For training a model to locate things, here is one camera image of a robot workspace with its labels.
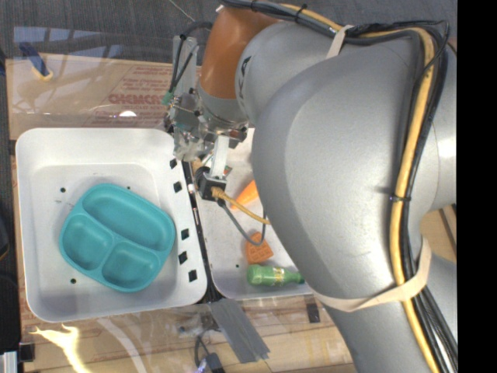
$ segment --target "beige rubber band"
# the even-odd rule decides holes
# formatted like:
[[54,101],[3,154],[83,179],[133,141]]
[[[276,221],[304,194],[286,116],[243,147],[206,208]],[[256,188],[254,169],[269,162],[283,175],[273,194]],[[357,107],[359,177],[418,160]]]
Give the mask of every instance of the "beige rubber band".
[[419,256],[419,266],[416,275],[404,284],[380,293],[372,298],[333,298],[321,295],[314,289],[315,297],[324,305],[344,312],[355,312],[359,309],[374,307],[375,305],[386,304],[388,302],[404,302],[415,297],[428,281],[429,265],[432,259],[432,250],[428,241],[423,238],[421,253]]
[[326,54],[326,59],[336,57],[340,50],[342,49],[343,41],[345,40],[345,31],[347,29],[353,28],[353,25],[345,25],[338,33],[333,37],[332,46],[329,48]]

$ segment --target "black connector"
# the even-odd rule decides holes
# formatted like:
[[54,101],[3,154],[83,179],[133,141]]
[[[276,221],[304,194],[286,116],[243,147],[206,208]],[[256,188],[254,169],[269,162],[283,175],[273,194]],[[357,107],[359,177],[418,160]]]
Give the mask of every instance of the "black connector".
[[219,360],[219,357],[215,352],[213,352],[212,354],[208,354],[205,357],[205,360],[212,373],[225,373],[223,365],[221,364],[221,361]]

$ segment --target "hole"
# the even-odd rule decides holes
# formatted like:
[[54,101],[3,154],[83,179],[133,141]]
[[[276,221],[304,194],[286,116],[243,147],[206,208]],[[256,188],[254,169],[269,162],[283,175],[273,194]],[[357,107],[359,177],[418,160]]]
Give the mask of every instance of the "hole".
[[179,265],[183,264],[185,261],[188,260],[188,256],[186,255],[186,252],[183,252],[181,253],[179,256],[178,256],[178,260],[179,260]]
[[181,183],[178,181],[177,183],[174,183],[174,191],[178,193],[182,189]]
[[196,270],[191,270],[188,273],[188,278],[189,278],[190,282],[193,282],[194,280],[196,280]]

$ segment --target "yellow cable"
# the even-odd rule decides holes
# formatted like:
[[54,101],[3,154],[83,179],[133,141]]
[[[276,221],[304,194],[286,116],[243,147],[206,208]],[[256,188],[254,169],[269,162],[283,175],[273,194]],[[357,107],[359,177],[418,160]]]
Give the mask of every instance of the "yellow cable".
[[223,199],[226,200],[227,202],[230,202],[231,204],[234,204],[236,207],[238,207],[241,211],[243,211],[245,214],[248,216],[252,217],[254,220],[258,222],[262,222],[263,224],[266,225],[271,225],[271,222],[269,220],[266,220],[263,217],[259,217],[257,214],[252,213],[248,208],[246,208],[243,204],[238,203],[235,199],[232,197],[229,197],[221,188],[218,186],[213,186],[211,189],[212,191],[212,196],[216,197],[217,199]]
[[[300,7],[295,5],[286,5],[287,8],[295,9],[296,11],[300,10]],[[319,14],[312,12],[310,10],[304,9],[301,11],[303,14],[310,16],[313,19],[316,19],[325,25],[332,28],[334,31],[339,31],[342,29],[342,26],[334,23],[333,21],[320,16]],[[425,57],[424,62],[428,64],[434,56],[433,51],[433,42],[429,34],[420,28],[408,28],[410,30],[414,30],[417,32],[421,40],[425,46]],[[392,34],[395,32],[400,32],[403,30],[393,30],[393,31],[385,31],[385,32],[372,32],[366,33],[364,37],[379,37],[385,34]],[[405,146],[405,150],[402,156],[401,168],[399,170],[398,180],[395,187],[395,195],[398,197],[404,197],[407,187],[408,187],[408,178],[409,173],[412,167],[412,162],[415,154],[415,147],[417,141],[419,139],[419,134],[421,132],[422,120],[424,117],[424,113],[426,110],[426,105],[429,98],[429,90],[431,88],[433,79],[433,67],[431,67],[425,74],[420,85],[418,99],[415,103],[414,116],[412,118],[412,124],[409,128],[408,133],[408,141]],[[391,264],[392,270],[394,271],[394,278],[397,285],[401,285],[405,283],[404,271],[402,269],[401,263],[401,250],[400,250],[400,227],[401,227],[401,213],[402,213],[403,202],[395,202],[392,211],[391,211],[391,227],[390,227],[390,254],[391,254]],[[402,305],[405,310],[405,314],[409,325],[411,326],[412,332],[416,338],[416,341],[421,349],[423,356],[426,360],[426,363],[429,365],[429,368],[433,373],[439,373],[439,368],[435,362],[435,358],[433,353],[429,347],[428,341],[424,332],[422,331],[421,323],[419,322],[418,316],[415,313],[414,305],[412,300],[402,302]]]

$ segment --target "dark floor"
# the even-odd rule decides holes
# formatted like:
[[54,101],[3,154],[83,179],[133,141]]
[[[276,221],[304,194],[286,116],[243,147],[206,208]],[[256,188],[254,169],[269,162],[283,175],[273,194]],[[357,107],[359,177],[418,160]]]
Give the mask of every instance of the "dark floor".
[[[0,0],[0,47],[7,58],[18,54],[14,44],[16,26],[41,26],[67,30],[119,33],[139,42],[140,37],[171,40],[192,20],[215,19],[219,0]],[[308,8],[337,23],[391,23],[413,19],[445,19],[457,35],[457,0],[272,0]],[[142,59],[170,61],[164,54]],[[0,77],[0,214],[11,247],[0,261],[0,354],[13,350],[19,341],[16,258],[13,243],[12,188],[9,125],[5,78]]]

